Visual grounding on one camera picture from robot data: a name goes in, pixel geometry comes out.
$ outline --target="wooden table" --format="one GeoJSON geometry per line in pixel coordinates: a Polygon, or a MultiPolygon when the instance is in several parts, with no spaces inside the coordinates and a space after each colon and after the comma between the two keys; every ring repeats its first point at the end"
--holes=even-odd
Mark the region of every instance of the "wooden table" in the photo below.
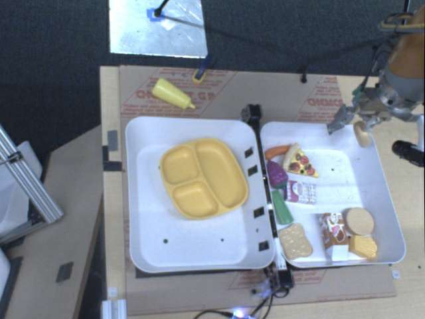
{"type": "MultiPolygon", "coordinates": [[[[266,74],[258,73],[259,79],[266,74]]],[[[351,92],[363,77],[338,76],[337,81],[343,100],[348,104],[351,92]]],[[[369,81],[373,85],[376,79],[369,81]]],[[[120,72],[116,67],[101,69],[102,93],[102,145],[108,146],[110,129],[120,130],[120,72]]],[[[423,113],[418,107],[416,113],[423,113]]],[[[424,170],[401,160],[391,152],[395,140],[417,142],[415,124],[392,120],[374,128],[373,136],[396,208],[404,239],[406,256],[391,267],[400,278],[394,280],[396,297],[362,299],[338,302],[316,302],[274,306],[269,318],[419,318],[425,313],[425,258],[424,258],[424,170]]],[[[109,161],[121,161],[121,138],[116,138],[117,148],[109,151],[109,161]]],[[[126,298],[124,261],[124,222],[122,207],[122,175],[114,171],[104,172],[104,203],[106,226],[106,272],[109,300],[126,298]]],[[[130,318],[183,319],[192,318],[197,312],[150,314],[130,318]]],[[[202,318],[216,318],[205,314],[202,318]]]]}

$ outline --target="chocolate milk carton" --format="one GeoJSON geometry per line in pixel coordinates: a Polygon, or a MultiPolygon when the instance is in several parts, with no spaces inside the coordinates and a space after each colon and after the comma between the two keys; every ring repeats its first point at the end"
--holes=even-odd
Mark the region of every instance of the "chocolate milk carton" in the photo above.
{"type": "Polygon", "coordinates": [[[320,217],[320,231],[326,253],[332,261],[348,259],[348,237],[341,213],[324,213],[320,217]]]}

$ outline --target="pizza slice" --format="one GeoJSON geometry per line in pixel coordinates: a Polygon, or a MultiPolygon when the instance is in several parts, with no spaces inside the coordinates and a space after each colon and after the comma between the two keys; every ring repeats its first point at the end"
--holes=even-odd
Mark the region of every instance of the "pizza slice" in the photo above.
{"type": "Polygon", "coordinates": [[[282,167],[288,173],[319,177],[319,174],[310,163],[308,157],[303,153],[298,143],[292,145],[285,154],[282,167]]]}

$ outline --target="metal plate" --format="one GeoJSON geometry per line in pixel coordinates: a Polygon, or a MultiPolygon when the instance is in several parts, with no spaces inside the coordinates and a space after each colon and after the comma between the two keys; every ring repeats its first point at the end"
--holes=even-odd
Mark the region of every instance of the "metal plate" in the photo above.
{"type": "Polygon", "coordinates": [[[205,58],[207,40],[201,0],[110,0],[110,51],[183,58],[205,58]]]}

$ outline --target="squeeze bottle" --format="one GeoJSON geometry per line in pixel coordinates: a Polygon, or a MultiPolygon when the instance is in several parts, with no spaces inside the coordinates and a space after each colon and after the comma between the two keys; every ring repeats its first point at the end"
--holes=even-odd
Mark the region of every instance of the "squeeze bottle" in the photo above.
{"type": "Polygon", "coordinates": [[[152,94],[182,109],[195,108],[195,105],[192,104],[191,97],[163,78],[158,79],[153,87],[152,94]]]}

